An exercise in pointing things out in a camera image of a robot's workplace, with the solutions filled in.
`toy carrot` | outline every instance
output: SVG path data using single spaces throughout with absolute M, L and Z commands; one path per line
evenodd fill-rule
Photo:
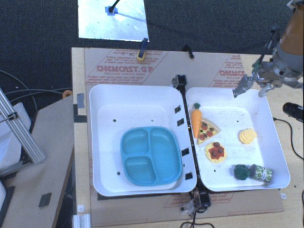
M 199 110 L 200 104 L 194 104 L 194 111 L 191 114 L 191 125 L 194 138 L 197 138 L 200 132 L 200 125 L 201 125 L 201 111 Z

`white tray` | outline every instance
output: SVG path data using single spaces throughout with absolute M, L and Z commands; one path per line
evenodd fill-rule
M 189 112 L 193 104 L 201 104 L 204 118 L 220 128 L 220 133 L 195 148 L 203 184 L 212 191 L 236 191 L 253 189 L 279 189 L 289 184 L 290 174 L 276 132 L 267 99 L 260 98 L 257 90 L 233 97 L 232 89 L 191 88 L 187 91 Z M 257 138 L 249 145 L 238 140 L 238 133 L 253 128 Z M 205 155 L 208 143 L 219 142 L 226 151 L 227 158 L 220 163 L 210 162 Z M 261 165 L 271 168 L 269 183 L 251 178 L 237 180 L 233 169 L 237 164 Z
M 97 85 L 89 94 L 93 156 L 93 184 L 104 196 L 189 192 L 197 177 L 183 99 L 169 86 Z M 184 124 L 177 126 L 183 119 Z M 182 173 L 177 181 L 158 186 L 131 183 L 123 169 L 120 140 L 136 127 L 160 126 L 173 132 L 182 155 Z

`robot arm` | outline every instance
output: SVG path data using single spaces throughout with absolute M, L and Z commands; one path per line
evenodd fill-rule
M 292 0 L 288 3 L 290 8 L 295 8 L 281 39 L 274 48 L 269 62 L 263 62 L 263 54 L 252 65 L 252 76 L 244 75 L 236 89 L 234 97 L 246 92 L 254 82 L 261 86 L 259 96 L 263 97 L 269 90 L 281 87 L 283 84 L 292 88 L 302 88 L 303 83 L 298 79 L 303 76 L 303 19 L 304 0 Z M 267 45 L 278 28 L 273 27 Z

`can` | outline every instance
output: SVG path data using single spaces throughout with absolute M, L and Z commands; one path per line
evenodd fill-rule
M 264 166 L 253 164 L 250 167 L 249 176 L 251 178 L 259 180 L 259 181 L 270 182 L 271 177 L 272 177 L 272 170 L 270 168 L 266 168 Z

